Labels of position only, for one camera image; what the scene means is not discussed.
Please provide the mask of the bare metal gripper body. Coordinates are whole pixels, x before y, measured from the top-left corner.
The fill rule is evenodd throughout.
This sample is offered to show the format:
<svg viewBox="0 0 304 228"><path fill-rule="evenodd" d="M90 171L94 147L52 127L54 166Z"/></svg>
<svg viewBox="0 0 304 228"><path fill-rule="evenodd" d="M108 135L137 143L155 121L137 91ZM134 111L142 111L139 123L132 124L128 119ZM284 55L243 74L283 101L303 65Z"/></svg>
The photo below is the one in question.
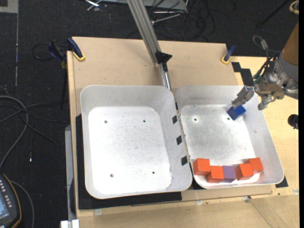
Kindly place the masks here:
<svg viewBox="0 0 304 228"><path fill-rule="evenodd" d="M271 64L255 90L259 95L271 95L278 99L288 96L298 100L298 66Z"/></svg>

